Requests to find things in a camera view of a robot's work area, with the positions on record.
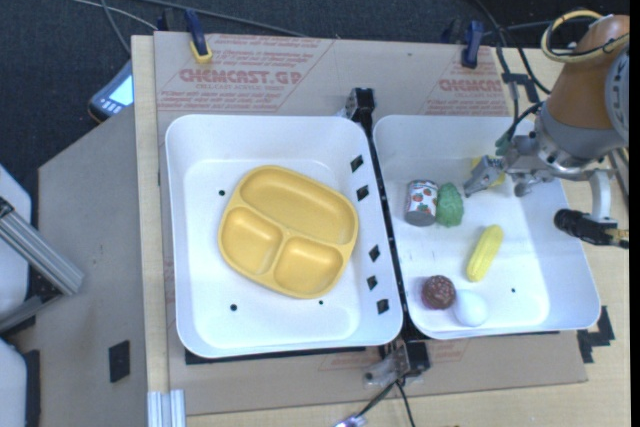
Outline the black cylinder on white bracket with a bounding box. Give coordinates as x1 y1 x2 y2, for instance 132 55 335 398
553 167 624 248

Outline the yellow divided plate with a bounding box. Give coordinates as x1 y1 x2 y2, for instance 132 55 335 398
216 164 361 301

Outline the brown doughnut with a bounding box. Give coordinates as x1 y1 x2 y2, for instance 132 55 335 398
420 274 458 312

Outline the white egg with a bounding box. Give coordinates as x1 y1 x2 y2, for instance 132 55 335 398
452 290 490 328

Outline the green broccoli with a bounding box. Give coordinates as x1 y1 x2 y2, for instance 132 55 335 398
434 181 466 229

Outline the brown cardboard board red print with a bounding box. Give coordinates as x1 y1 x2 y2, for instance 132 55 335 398
152 30 589 417

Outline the white plastic tray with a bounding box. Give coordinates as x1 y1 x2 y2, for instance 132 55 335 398
164 113 405 360
371 114 602 342

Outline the yellow corn cob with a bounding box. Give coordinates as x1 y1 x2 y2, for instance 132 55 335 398
465 223 505 284

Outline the small yellow toy food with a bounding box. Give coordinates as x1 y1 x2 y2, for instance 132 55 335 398
470 155 507 189

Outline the thin black rod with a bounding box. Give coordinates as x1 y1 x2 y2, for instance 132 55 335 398
366 113 412 347

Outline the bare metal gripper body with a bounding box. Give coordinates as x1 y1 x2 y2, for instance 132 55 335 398
502 133 616 182

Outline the black block with thin wires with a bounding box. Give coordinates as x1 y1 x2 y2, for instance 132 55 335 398
343 86 377 123
378 339 432 377

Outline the small strawberry print can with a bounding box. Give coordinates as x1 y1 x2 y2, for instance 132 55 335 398
403 179 440 228

